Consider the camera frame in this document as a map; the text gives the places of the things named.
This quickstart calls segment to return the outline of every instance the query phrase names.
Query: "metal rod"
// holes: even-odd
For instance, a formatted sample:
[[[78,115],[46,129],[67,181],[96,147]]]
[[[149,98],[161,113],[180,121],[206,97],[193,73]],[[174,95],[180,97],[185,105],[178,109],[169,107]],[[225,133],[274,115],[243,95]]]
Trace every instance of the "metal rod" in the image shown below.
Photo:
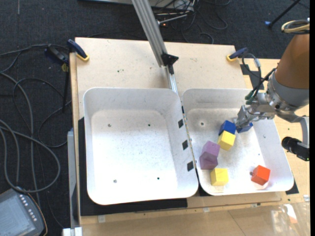
[[[286,14],[290,9],[292,9],[297,3],[299,3],[301,0],[296,0],[293,4],[291,4],[283,13],[281,13],[276,19],[274,19],[272,22],[268,24],[269,28],[272,28],[272,26],[277,22],[284,14]]]
[[[167,54],[167,50],[158,27],[158,23],[154,17],[152,8],[148,0],[131,0],[133,6],[137,12],[142,28],[148,38],[152,51],[156,57],[159,66],[166,66],[166,74],[168,78],[169,87],[175,92],[177,91],[177,85],[174,74],[169,73],[169,69],[164,64],[161,55]]]
[[[166,19],[166,20],[163,20],[163,21],[159,21],[158,24],[163,24],[163,23],[166,23],[166,22],[169,22],[169,21],[172,21],[172,20],[176,20],[176,19],[179,19],[179,18],[183,18],[183,17],[186,17],[187,14],[185,15],[182,15],[182,16],[179,16],[179,17],[175,17],[175,18],[170,18],[170,19]]]

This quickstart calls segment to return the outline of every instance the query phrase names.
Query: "blue clamp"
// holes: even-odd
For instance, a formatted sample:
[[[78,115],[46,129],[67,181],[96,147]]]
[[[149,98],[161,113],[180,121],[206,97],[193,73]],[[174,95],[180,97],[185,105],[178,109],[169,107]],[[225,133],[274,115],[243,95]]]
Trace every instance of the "blue clamp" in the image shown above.
[[[71,49],[76,51],[77,53],[77,57],[79,59],[81,59],[84,62],[87,62],[90,58],[90,56],[88,54],[86,54],[83,49],[76,43],[74,42],[72,39],[69,39],[67,41],[67,46]]]
[[[51,63],[57,63],[61,65],[62,70],[64,72],[69,71],[69,55],[65,54],[63,52],[59,52],[56,48],[49,45],[45,51],[45,57],[51,62]]]
[[[226,56],[226,59],[227,59],[227,61],[232,62],[232,61],[235,61],[238,57],[241,57],[246,53],[248,53],[248,48],[244,47],[244,48]]]

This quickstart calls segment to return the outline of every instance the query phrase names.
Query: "wooden table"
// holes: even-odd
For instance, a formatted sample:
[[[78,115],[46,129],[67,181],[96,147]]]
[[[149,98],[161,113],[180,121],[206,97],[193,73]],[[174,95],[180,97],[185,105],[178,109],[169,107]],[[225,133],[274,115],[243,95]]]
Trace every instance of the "wooden table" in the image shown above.
[[[160,68],[147,41],[76,38],[75,41],[90,55],[88,62],[70,54],[70,77],[73,110],[73,128],[78,161],[78,120],[84,116],[83,94],[92,87],[167,88],[165,70]],[[174,64],[179,96],[189,88],[251,88],[248,76],[243,76],[239,60],[228,62],[226,56],[235,51],[234,46],[187,43],[165,43],[169,54],[179,57]],[[261,59],[262,76],[277,66],[276,59]],[[247,59],[252,70],[253,61]],[[309,107],[298,111],[309,115]],[[280,139],[291,136],[302,139],[299,124],[288,123],[275,117]],[[287,153],[299,193],[252,193],[242,195],[188,198],[188,208],[151,212],[131,212],[102,216],[79,216],[84,235],[208,235],[207,230],[224,234],[244,235],[230,215],[230,211],[257,206],[303,203],[310,196],[309,162]],[[182,224],[190,226],[180,230]]]

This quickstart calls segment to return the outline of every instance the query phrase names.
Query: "screen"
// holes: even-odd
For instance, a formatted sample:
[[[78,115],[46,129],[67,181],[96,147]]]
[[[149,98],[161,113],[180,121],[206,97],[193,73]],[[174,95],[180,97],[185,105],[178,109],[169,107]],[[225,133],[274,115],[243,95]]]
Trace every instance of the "screen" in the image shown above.
[[[17,196],[0,202],[0,236],[23,236],[33,230],[34,223]]]

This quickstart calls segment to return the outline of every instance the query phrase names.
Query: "plastic tray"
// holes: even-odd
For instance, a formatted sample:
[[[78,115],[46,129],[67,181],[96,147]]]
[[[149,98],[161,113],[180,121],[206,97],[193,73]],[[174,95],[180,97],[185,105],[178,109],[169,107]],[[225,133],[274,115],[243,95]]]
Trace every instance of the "plastic tray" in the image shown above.
[[[198,189],[179,96],[91,88],[83,97],[87,191],[97,204],[187,198]]]
[[[202,147],[207,141],[218,142],[221,124],[237,118],[248,93],[248,89],[189,89],[183,94],[199,182],[210,195],[287,191],[294,184],[273,120],[253,122],[249,131],[235,133],[230,150],[220,149],[217,168],[228,169],[229,182],[225,186],[212,186],[210,170],[200,168]],[[271,170],[264,186],[251,181],[251,172],[258,164]]]

